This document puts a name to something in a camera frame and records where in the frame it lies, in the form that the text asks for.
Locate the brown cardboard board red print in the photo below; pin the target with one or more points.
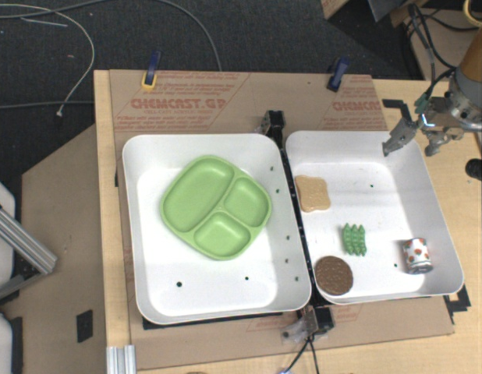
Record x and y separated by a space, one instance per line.
210 103

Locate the white can with red print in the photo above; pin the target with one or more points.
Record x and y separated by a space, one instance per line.
416 255

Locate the green pea pods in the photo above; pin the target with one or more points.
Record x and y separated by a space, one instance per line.
354 239

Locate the green divided plate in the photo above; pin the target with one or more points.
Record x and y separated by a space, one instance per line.
198 199

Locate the black cylinder on white bracket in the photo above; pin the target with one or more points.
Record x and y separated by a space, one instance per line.
474 168

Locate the brown round biscuit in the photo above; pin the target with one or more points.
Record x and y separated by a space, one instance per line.
334 276

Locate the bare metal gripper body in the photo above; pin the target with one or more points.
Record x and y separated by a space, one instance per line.
455 111

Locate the white plastic tray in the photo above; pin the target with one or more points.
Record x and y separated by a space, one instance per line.
381 193
210 286

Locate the thin black and white rod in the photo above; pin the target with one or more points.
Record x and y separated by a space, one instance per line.
297 212

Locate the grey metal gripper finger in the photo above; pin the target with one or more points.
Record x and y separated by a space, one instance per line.
436 140
400 135

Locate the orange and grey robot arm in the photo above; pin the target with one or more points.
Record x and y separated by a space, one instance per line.
472 68

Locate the tan bread slice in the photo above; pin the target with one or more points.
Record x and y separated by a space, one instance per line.
312 194

